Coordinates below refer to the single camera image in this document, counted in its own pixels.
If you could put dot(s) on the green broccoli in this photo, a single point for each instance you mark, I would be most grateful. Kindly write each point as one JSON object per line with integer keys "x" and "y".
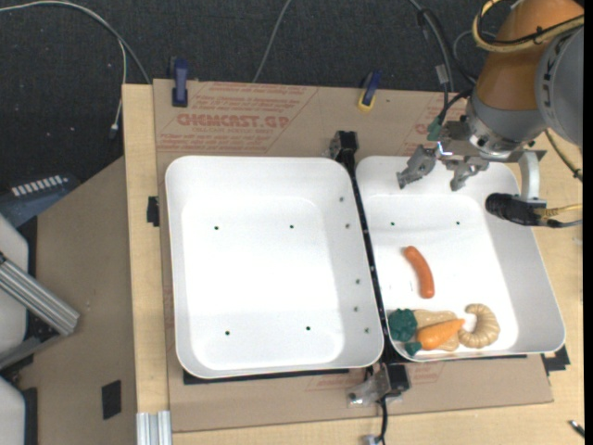
{"x": 402, "y": 325}

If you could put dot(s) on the brown cardboard board red print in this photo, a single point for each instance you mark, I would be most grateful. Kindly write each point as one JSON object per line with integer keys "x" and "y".
{"x": 241, "y": 118}

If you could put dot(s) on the black cylinder on white bracket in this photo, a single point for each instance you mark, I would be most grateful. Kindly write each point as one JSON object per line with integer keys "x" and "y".
{"x": 519, "y": 202}

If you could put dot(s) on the beige croissant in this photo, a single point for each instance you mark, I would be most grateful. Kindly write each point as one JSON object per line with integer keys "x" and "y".
{"x": 484, "y": 329}

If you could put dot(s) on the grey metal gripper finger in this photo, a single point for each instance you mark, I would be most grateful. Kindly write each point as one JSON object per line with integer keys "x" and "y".
{"x": 464, "y": 173}
{"x": 415, "y": 167}

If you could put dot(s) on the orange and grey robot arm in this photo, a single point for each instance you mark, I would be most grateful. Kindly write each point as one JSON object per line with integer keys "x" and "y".
{"x": 519, "y": 77}

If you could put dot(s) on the orange sausage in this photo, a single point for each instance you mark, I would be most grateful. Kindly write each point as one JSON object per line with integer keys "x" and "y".
{"x": 420, "y": 271}

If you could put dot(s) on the white plastic tray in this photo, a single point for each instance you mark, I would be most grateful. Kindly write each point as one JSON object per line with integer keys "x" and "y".
{"x": 468, "y": 258}
{"x": 268, "y": 267}

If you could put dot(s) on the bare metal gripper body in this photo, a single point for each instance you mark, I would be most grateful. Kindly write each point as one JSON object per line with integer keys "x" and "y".
{"x": 468, "y": 143}

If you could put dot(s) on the orange carrot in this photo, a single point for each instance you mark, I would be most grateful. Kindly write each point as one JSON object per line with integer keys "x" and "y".
{"x": 437, "y": 334}

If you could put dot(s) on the thin black rod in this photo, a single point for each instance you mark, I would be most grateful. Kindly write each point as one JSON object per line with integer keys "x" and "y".
{"x": 368, "y": 248}

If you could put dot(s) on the beige bread piece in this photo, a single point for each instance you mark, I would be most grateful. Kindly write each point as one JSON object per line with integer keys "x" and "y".
{"x": 433, "y": 317}

